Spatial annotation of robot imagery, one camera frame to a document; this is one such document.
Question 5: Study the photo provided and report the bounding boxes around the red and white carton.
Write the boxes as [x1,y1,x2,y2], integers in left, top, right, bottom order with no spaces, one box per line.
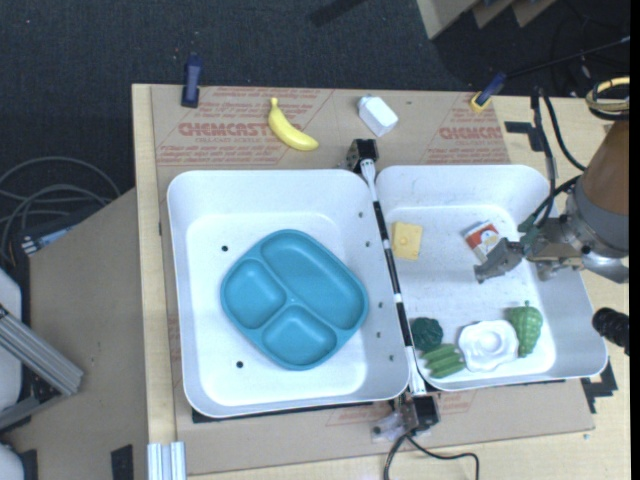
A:
[461,219,502,265]

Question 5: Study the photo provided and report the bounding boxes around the blue divided plate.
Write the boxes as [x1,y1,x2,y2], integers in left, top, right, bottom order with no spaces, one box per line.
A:
[219,228,371,372]

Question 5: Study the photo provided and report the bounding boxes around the thin black and white rod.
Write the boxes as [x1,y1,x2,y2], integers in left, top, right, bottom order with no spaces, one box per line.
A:
[360,159,427,395]

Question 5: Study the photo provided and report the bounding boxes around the green pea pods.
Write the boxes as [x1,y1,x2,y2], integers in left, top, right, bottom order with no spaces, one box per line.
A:
[419,343,468,381]

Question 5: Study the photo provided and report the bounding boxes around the white fried egg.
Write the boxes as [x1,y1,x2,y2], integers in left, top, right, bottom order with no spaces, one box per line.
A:
[457,319,520,374]

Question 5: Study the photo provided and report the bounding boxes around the white plastic tray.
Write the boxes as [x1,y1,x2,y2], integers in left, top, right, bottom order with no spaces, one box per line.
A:
[166,168,413,418]
[374,164,609,392]

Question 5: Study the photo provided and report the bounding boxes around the yellow banana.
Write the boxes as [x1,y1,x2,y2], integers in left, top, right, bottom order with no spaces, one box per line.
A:
[267,96,321,152]

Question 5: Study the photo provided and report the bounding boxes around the black cylinder on white bracket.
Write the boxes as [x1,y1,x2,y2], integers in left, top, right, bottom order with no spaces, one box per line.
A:
[591,307,631,357]

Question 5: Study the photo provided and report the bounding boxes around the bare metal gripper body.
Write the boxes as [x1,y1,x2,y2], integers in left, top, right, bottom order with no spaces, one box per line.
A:
[523,215,631,285]

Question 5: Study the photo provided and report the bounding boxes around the brown cardboard board red print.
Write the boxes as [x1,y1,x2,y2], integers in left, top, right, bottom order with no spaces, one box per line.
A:
[149,84,597,477]

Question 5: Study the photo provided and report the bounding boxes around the yellow cheese slice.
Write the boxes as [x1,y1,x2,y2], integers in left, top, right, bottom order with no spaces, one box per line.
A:
[389,220,424,262]

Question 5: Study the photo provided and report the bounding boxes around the dark green broccoli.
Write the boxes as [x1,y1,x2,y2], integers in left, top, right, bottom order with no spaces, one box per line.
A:
[410,316,445,354]

